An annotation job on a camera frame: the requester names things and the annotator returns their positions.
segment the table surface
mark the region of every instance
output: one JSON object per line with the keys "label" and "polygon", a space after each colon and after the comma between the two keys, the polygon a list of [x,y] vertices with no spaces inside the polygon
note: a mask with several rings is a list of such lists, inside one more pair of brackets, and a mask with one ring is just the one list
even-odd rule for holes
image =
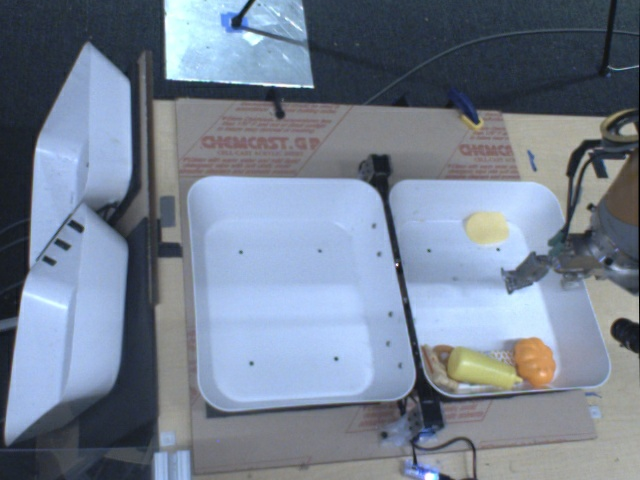
{"label": "table surface", "polygon": [[[566,200],[566,163],[573,149],[584,139],[599,137],[601,118],[505,114],[518,169],[523,180],[549,187]],[[174,195],[178,200],[175,103],[154,102],[154,147],[158,195]],[[534,172],[527,151],[535,155]],[[620,165],[608,166],[611,178]],[[585,177],[583,206],[598,202],[611,180]],[[587,211],[578,210],[572,229],[588,226]],[[180,223],[163,230],[163,240],[181,242]],[[175,444],[161,447],[172,451],[191,445],[191,413],[187,371],[187,344],[184,314],[182,260],[159,260],[160,301],[156,307],[160,415],[158,430],[175,434]],[[546,444],[480,450],[478,478],[633,478],[640,471],[640,381],[638,356],[619,346],[609,329],[617,318],[638,320],[638,298],[608,281],[588,280],[587,288],[611,358],[608,382],[589,397],[601,417],[596,419],[598,438],[561,444]],[[469,452],[438,453],[422,462],[436,465],[453,478],[471,475]],[[325,480],[404,478],[397,458],[354,461],[221,473],[196,476],[197,480]]]}

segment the yellow and blue clamp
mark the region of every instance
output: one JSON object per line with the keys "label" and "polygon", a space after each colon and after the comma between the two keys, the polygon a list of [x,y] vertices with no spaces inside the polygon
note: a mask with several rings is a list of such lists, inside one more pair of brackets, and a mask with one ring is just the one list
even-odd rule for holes
{"label": "yellow and blue clamp", "polygon": [[462,114],[460,115],[460,119],[473,131],[478,131],[480,128],[484,126],[484,121],[478,115],[478,111],[476,110],[475,105],[462,91],[459,91],[455,87],[449,89],[447,93],[449,97],[449,103],[452,106],[456,106]]}

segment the black hole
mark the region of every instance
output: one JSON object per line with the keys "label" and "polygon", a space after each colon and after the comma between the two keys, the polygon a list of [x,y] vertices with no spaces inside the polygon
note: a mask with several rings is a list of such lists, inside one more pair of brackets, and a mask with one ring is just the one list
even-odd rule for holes
{"label": "black hole", "polygon": [[71,249],[71,244],[65,242],[64,240],[60,240],[59,238],[56,238],[56,241],[53,243],[56,244],[61,249],[64,249],[65,251],[68,251],[69,249]]}
{"label": "black hole", "polygon": [[78,233],[83,233],[84,232],[84,226],[82,224],[80,224],[79,222],[76,222],[75,220],[70,220],[69,224],[67,224],[67,226],[69,226],[74,231],[77,231]]}

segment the silver metal sheet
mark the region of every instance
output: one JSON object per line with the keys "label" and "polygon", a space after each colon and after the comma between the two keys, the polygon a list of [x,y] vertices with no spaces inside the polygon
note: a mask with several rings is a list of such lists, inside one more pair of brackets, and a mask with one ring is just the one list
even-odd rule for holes
{"label": "silver metal sheet", "polygon": [[257,0],[242,30],[225,27],[246,1],[165,0],[167,78],[313,88],[302,0]]}

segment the yellow bottle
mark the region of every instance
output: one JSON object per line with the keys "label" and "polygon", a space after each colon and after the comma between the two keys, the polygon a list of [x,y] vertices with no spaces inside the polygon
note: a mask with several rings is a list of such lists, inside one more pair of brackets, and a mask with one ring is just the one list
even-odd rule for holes
{"label": "yellow bottle", "polygon": [[491,384],[503,389],[511,389],[514,384],[522,382],[513,366],[465,347],[451,351],[447,374],[458,382]]}

